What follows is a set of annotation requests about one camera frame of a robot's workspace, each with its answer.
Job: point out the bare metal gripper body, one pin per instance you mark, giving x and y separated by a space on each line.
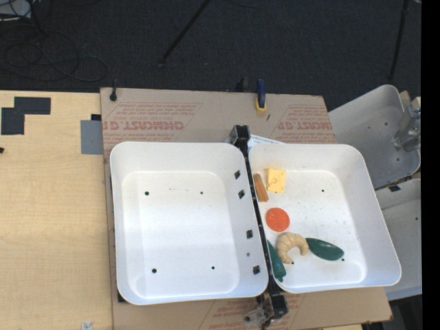
410 132

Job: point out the white plastic tray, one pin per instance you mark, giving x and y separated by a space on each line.
330 211
178 225

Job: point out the yellow cheese wedge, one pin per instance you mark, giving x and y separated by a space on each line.
276 181

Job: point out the dark green oval vegetable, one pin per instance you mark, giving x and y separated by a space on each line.
324 249

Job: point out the white paper label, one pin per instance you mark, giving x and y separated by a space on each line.
264 140

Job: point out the orange round slice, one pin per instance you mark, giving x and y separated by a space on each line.
277 219

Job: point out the beige croissant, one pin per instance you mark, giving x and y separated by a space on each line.
287 242

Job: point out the thin black rod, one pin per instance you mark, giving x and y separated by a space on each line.
254 198

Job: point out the dark green long vegetable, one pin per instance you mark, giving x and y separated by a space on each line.
277 265

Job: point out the brown cardboard board red print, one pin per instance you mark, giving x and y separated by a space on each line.
213 115

